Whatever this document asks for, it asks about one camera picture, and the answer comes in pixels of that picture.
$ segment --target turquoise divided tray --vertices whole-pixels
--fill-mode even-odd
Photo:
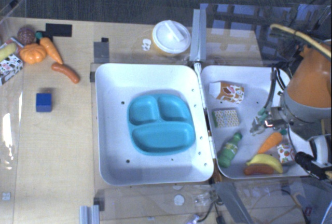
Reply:
[[[128,107],[128,126],[135,148],[146,155],[170,155],[195,142],[187,104],[170,94],[142,95]]]

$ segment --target round white container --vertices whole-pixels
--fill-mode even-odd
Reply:
[[[187,28],[171,20],[159,22],[152,31],[152,39],[157,50],[167,56],[186,51],[191,43]]]

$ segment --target brown sausage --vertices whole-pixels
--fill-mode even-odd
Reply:
[[[274,169],[265,164],[255,164],[255,165],[250,165],[246,167],[243,170],[243,173],[245,175],[253,175],[253,174],[273,174]]]
[[[79,76],[68,66],[64,64],[54,63],[52,64],[52,70],[65,74],[73,83],[79,83]]]

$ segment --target blue cube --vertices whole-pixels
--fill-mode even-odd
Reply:
[[[36,111],[39,113],[47,113],[47,112],[52,111],[52,94],[51,93],[37,93]]]

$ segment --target yellow banana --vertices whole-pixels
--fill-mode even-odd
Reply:
[[[251,161],[246,163],[248,166],[251,164],[266,164],[274,168],[277,172],[283,173],[282,165],[275,157],[267,154],[257,154]]]

